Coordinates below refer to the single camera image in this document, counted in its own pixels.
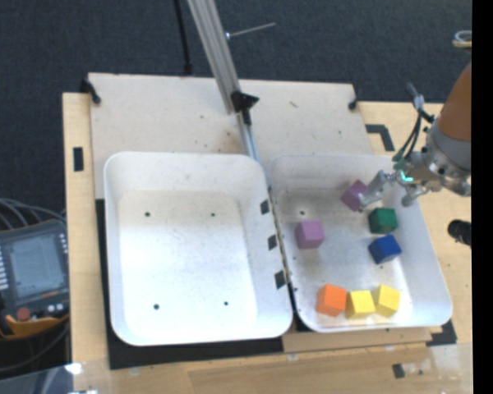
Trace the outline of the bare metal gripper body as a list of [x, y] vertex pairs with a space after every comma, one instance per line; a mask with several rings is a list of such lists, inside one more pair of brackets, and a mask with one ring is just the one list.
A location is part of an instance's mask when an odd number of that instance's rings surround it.
[[396, 181], [402, 187], [421, 184], [429, 192], [446, 189], [462, 197], [471, 195], [470, 172], [458, 167], [439, 151], [412, 151], [409, 155], [398, 151], [393, 156], [393, 163]]

